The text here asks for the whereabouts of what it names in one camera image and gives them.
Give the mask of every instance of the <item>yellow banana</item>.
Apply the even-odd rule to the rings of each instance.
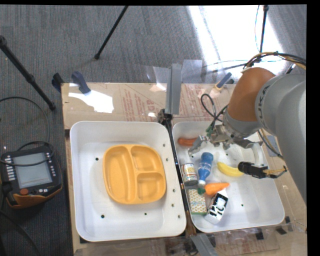
[[[231,167],[223,162],[217,162],[216,165],[220,172],[228,176],[239,177],[244,174],[243,172],[239,171],[237,167]]]

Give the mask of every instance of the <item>emergency stop button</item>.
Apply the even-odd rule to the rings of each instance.
[[[26,196],[29,194],[29,190],[27,188],[20,189],[20,195]]]

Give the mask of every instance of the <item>display screen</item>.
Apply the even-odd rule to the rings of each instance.
[[[13,157],[17,165],[30,165],[46,159],[44,153],[36,153]],[[16,175],[20,189],[52,182],[49,167],[46,162],[33,166],[16,166]]]

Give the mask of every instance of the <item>orange plate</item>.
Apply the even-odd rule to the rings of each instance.
[[[140,144],[109,147],[103,155],[103,177],[108,195],[121,204],[145,204],[166,192],[166,175],[160,155]]]

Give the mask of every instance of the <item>orange toy carrot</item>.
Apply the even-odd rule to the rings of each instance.
[[[197,138],[178,138],[178,143],[181,146],[185,146],[185,147],[191,147],[193,145],[193,143],[196,141]]]
[[[217,183],[208,183],[204,186],[204,188],[198,188],[198,194],[202,195],[206,193],[208,196],[213,197],[219,191],[225,189],[230,184],[228,182],[217,182]]]

